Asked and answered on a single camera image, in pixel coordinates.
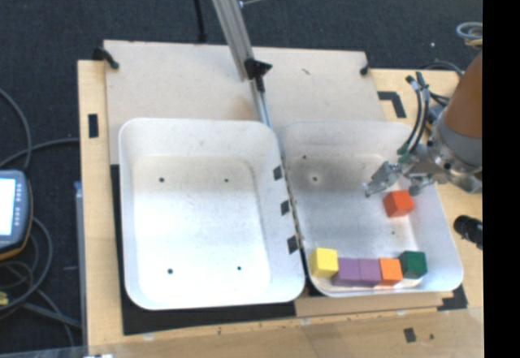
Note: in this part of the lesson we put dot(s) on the white plastic tray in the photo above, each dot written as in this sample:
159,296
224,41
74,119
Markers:
345,218
203,218

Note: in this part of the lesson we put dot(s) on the yellow cube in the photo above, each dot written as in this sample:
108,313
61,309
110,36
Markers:
323,262

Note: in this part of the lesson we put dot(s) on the orange cube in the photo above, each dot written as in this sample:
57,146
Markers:
391,270

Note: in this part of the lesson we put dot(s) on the green cube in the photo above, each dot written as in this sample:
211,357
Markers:
413,264

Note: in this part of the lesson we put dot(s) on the purple cube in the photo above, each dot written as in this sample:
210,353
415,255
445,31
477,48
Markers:
370,270
349,271

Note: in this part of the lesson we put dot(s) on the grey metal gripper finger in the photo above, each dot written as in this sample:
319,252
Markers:
419,186
382,179

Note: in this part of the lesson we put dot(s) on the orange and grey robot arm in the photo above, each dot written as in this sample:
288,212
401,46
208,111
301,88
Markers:
465,104

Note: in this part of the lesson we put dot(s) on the red cube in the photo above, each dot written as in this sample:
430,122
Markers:
398,204

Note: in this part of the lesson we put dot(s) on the pale flat board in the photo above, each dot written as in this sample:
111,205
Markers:
183,80

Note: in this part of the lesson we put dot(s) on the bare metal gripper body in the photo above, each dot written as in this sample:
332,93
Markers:
438,169

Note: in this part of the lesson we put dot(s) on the black cylinder on white bracket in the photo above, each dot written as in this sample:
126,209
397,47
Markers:
469,227

